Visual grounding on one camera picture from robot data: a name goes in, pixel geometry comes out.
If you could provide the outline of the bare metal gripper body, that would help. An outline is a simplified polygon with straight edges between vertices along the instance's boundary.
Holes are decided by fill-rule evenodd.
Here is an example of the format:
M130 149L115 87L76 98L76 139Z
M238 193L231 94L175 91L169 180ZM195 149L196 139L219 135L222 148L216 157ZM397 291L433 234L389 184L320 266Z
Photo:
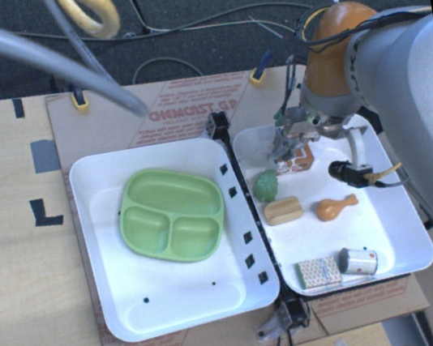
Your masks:
M345 126L353 115L351 97L299 105L280 111L284 137L301 143L317 141L319 137L345 137Z

